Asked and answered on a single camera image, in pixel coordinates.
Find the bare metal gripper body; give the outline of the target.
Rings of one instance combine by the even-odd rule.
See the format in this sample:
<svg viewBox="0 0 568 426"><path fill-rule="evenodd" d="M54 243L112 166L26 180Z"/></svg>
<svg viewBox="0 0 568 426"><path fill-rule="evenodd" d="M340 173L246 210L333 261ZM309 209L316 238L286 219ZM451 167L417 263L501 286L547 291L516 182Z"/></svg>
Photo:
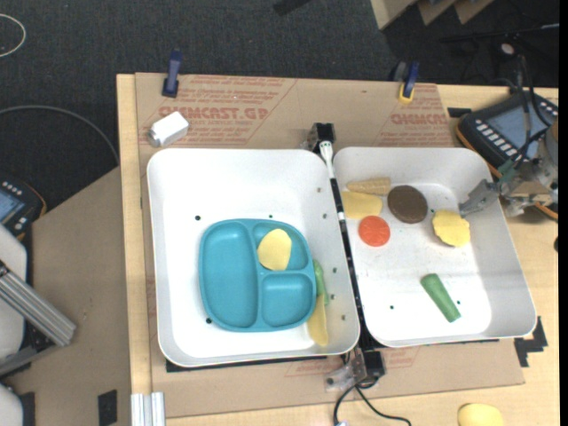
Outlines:
<svg viewBox="0 0 568 426"><path fill-rule="evenodd" d="M505 213L517 217L536 207L548 217L557 217L558 168L545 160L506 161L499 168L500 195L507 201Z"/></svg>

